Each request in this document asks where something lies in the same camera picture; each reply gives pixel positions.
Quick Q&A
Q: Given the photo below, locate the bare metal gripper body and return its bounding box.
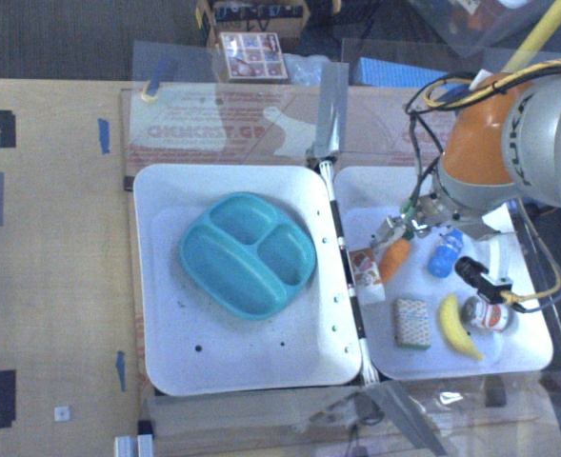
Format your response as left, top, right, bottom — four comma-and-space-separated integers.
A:
384, 191, 500, 240

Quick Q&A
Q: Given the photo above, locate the blue foam block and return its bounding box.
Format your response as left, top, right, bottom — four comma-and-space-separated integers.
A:
358, 56, 463, 88

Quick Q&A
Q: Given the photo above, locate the black cylinder on white bracket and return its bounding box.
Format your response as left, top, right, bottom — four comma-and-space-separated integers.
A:
453, 231, 515, 307

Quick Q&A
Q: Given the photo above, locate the picture grid box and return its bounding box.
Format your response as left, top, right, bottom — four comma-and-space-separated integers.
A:
219, 30, 290, 83

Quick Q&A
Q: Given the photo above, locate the blue bottle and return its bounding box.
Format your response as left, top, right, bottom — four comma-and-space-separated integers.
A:
427, 228, 466, 279

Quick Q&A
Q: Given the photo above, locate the open brown cardboard box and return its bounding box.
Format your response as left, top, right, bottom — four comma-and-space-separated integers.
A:
195, 0, 311, 48

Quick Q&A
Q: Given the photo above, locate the white plastic tray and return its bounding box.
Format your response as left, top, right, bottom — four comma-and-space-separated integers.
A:
132, 163, 363, 397
332, 166, 555, 381

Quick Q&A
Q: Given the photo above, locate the teal divided plate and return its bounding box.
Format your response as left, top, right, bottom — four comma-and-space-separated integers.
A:
179, 191, 318, 322

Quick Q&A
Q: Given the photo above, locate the brown cardboard board red print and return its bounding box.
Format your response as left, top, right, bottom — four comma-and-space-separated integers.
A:
120, 82, 555, 449

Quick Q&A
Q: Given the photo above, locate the orange carrot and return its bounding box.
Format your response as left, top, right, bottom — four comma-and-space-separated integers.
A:
378, 234, 413, 285

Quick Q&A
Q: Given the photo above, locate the yellow banana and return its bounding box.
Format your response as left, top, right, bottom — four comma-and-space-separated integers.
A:
437, 293, 486, 362

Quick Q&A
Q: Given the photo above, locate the red and white can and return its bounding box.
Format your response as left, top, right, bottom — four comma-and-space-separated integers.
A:
460, 296, 515, 334

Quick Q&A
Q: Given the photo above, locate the patterned green and white box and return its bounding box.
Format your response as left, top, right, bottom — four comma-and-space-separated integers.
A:
393, 297, 432, 351

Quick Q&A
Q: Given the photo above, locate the white and brown carton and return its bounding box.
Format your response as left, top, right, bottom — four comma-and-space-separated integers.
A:
348, 248, 387, 305

